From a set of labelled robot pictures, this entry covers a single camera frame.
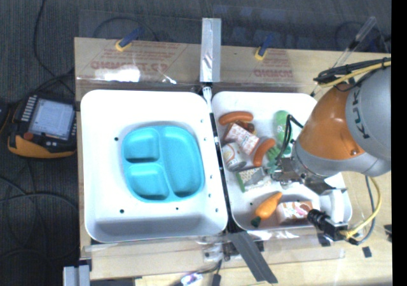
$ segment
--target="blue and yellow clip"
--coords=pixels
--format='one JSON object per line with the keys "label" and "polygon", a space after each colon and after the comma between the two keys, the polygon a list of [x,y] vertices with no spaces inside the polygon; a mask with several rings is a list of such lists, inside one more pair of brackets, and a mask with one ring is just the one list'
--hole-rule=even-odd
{"label": "blue and yellow clip", "polygon": [[263,60],[266,56],[267,48],[270,46],[271,43],[272,43],[272,34],[269,34],[269,35],[267,35],[263,44],[261,46],[259,46],[258,49],[256,50],[254,57],[257,60]]}
{"label": "blue and yellow clip", "polygon": [[144,34],[144,28],[138,27],[130,34],[127,34],[123,39],[116,42],[116,49],[120,52],[126,50],[130,45],[132,45],[132,41],[137,39],[140,35]]}

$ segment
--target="blue plate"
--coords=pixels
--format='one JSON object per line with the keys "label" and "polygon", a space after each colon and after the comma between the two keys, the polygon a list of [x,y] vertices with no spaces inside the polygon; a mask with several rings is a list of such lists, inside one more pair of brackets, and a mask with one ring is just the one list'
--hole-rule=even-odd
{"label": "blue plate", "polygon": [[142,201],[179,201],[204,186],[197,141],[178,126],[147,126],[128,133],[121,157],[127,186]]}

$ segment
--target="sausage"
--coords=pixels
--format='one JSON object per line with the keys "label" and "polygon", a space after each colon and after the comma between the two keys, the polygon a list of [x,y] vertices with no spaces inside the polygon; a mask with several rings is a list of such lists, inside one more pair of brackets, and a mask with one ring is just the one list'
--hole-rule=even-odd
{"label": "sausage", "polygon": [[233,112],[229,112],[226,113],[224,115],[222,115],[219,118],[219,124],[220,125],[227,125],[228,123],[232,123],[235,121],[252,121],[253,120],[253,114],[251,114],[250,112],[246,112],[246,111],[233,111]]}
{"label": "sausage", "polygon": [[260,146],[257,148],[253,156],[253,165],[255,167],[260,167],[263,162],[263,157],[266,154],[267,150],[274,147],[275,139],[269,138],[263,141]]}

